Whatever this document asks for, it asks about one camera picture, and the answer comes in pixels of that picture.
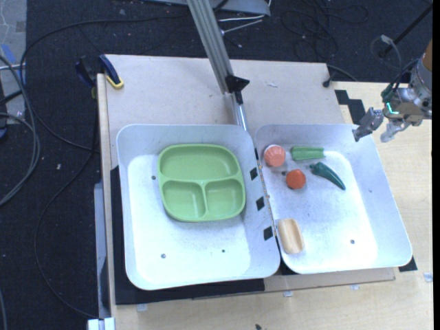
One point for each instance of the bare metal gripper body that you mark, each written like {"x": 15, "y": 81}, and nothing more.
{"x": 412, "y": 108}

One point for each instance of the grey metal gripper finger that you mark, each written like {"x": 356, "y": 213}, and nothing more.
{"x": 392, "y": 132}
{"x": 368, "y": 121}

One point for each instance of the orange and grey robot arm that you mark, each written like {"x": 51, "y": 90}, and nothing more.
{"x": 425, "y": 71}

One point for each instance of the dark green chili pepper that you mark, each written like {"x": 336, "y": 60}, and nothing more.
{"x": 326, "y": 173}

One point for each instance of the light green toy vegetable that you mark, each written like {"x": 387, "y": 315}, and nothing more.
{"x": 306, "y": 153}

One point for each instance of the orange round toy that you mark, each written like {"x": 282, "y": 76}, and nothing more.
{"x": 295, "y": 179}

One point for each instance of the pale orange ridged toy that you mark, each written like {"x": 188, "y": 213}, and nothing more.
{"x": 274, "y": 156}

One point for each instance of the white plastic tray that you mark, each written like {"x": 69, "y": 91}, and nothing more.
{"x": 192, "y": 246}
{"x": 330, "y": 225}

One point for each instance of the thin black and white rod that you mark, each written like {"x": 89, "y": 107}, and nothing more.
{"x": 241, "y": 117}

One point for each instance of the tan bread roll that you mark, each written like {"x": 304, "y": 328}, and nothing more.
{"x": 291, "y": 236}

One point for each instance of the green divided plate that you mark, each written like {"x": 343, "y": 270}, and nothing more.
{"x": 192, "y": 167}

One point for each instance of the brown cardboard board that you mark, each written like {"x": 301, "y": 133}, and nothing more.
{"x": 165, "y": 91}

